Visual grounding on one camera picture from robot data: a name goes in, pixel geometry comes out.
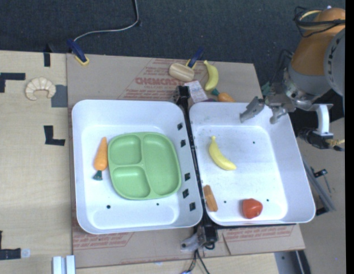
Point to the orange carrot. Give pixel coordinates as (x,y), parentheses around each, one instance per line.
(225,97)
(101,156)

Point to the white plastic tray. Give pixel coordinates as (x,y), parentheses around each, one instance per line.
(250,181)
(131,215)

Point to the yellow banana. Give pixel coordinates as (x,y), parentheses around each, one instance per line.
(212,77)
(219,158)

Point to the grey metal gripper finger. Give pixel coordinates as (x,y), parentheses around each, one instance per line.
(277,116)
(252,108)

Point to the black cylinder on white bracket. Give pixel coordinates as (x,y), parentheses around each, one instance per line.
(322,118)

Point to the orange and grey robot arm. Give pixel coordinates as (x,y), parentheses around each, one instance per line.
(310,56)

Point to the beige toy bread roll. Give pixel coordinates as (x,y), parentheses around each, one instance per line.
(181,71)

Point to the beige toy croissant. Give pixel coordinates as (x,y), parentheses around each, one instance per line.
(40,86)

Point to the green divided plate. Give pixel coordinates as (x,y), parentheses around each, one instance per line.
(148,167)

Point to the white printed packet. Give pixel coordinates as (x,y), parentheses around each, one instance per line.
(197,91)

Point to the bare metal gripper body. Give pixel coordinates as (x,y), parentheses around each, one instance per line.
(280,100)

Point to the thin black and white rod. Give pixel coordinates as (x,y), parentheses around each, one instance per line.
(191,141)

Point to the brown cardboard board red print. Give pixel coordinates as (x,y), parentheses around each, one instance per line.
(142,76)

